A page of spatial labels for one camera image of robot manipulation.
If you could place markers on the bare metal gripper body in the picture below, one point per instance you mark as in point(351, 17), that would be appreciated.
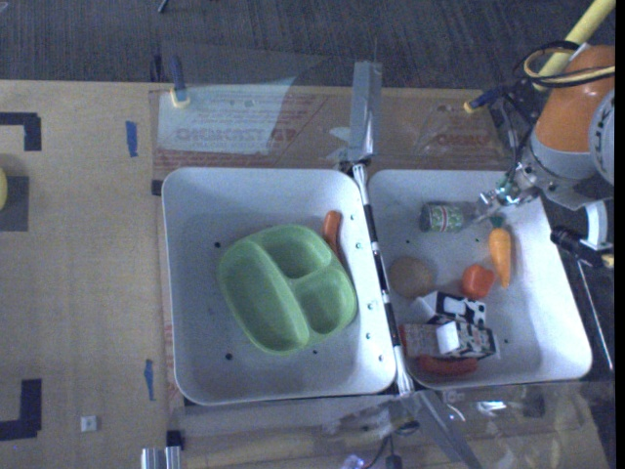
point(529, 183)

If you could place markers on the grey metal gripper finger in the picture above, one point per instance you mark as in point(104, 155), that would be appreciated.
point(488, 197)
point(492, 211)

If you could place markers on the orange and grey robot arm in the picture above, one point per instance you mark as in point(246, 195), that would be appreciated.
point(561, 115)

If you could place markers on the orange carrot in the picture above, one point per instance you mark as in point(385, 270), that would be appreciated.
point(501, 254)

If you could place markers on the green and white can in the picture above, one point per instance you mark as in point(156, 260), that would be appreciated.
point(442, 217)

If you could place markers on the orange pepper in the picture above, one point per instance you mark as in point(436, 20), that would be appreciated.
point(477, 281)

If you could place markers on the black and white carton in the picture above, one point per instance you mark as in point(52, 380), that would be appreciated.
point(461, 308)

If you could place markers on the white plastic tray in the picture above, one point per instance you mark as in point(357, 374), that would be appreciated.
point(542, 330)
point(205, 340)

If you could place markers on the red and cow-print carton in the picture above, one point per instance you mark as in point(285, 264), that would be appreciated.
point(422, 340)

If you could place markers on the orange sausage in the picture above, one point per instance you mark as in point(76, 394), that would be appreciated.
point(332, 225)

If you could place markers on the red sausage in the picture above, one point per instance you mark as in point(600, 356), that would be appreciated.
point(446, 367)

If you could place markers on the yellow foam tube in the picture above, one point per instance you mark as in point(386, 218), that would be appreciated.
point(591, 22)

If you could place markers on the brown cardboard board, red print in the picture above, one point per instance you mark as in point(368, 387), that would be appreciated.
point(312, 130)

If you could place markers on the green divided plate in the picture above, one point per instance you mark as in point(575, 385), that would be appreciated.
point(273, 291)

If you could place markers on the yellow round object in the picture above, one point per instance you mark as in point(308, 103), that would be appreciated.
point(2, 188)

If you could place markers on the black cylinder on white bracket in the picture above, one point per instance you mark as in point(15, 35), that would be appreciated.
point(576, 244)

